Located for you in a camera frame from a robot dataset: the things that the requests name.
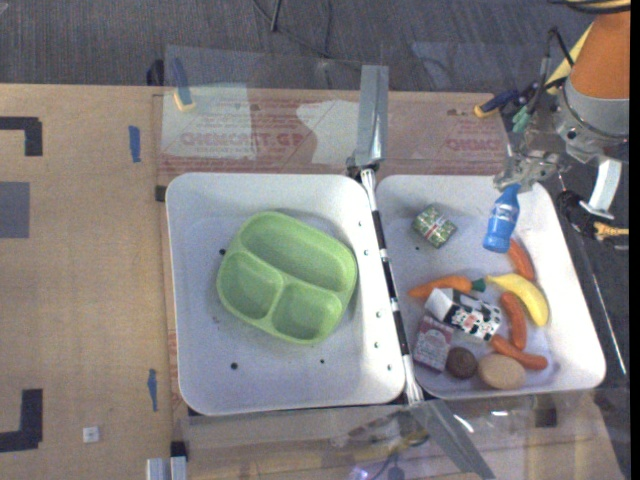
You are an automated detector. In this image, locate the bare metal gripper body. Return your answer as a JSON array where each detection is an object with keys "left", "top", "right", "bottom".
[{"left": 503, "top": 113, "right": 631, "bottom": 170}]

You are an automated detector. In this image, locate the blue plastic bottle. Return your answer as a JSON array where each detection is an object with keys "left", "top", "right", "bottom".
[{"left": 481, "top": 183, "right": 523, "bottom": 255}]

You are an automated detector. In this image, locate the orange sausage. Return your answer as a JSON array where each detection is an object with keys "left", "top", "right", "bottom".
[
  {"left": 499, "top": 291, "right": 529, "bottom": 352},
  {"left": 489, "top": 333, "right": 550, "bottom": 372},
  {"left": 506, "top": 237, "right": 537, "bottom": 282}
]

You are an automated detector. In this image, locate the green and red small carton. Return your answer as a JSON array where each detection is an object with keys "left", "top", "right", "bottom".
[{"left": 410, "top": 204, "right": 458, "bottom": 250}]

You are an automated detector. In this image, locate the brown cardboard board red print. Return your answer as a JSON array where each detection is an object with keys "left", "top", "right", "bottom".
[{"left": 152, "top": 87, "right": 569, "bottom": 420}]

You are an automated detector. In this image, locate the yellow banana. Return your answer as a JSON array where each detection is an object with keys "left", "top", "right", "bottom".
[{"left": 484, "top": 272, "right": 551, "bottom": 328}]

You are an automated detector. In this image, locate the orange carrot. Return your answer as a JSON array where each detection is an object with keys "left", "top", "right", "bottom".
[{"left": 406, "top": 274, "right": 488, "bottom": 301}]

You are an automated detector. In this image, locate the cow print milk carton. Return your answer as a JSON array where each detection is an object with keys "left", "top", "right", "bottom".
[{"left": 423, "top": 287, "right": 503, "bottom": 343}]

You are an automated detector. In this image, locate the white plastic tray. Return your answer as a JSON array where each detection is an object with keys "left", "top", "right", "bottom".
[
  {"left": 374, "top": 173, "right": 608, "bottom": 402},
  {"left": 164, "top": 171, "right": 407, "bottom": 417}
]

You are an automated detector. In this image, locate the pink small carton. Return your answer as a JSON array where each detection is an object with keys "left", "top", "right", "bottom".
[{"left": 411, "top": 314, "right": 456, "bottom": 373}]

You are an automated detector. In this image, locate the brown round biscuit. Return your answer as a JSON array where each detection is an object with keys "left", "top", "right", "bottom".
[{"left": 444, "top": 345, "right": 479, "bottom": 381}]

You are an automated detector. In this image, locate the beige round bread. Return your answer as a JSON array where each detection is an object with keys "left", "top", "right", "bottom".
[{"left": 476, "top": 352, "right": 528, "bottom": 391}]

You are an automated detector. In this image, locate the green divided plate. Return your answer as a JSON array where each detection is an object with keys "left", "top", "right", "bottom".
[{"left": 215, "top": 210, "right": 360, "bottom": 346}]

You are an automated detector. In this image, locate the black cylinder on white bracket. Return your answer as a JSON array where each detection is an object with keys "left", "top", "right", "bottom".
[{"left": 556, "top": 159, "right": 624, "bottom": 237}]

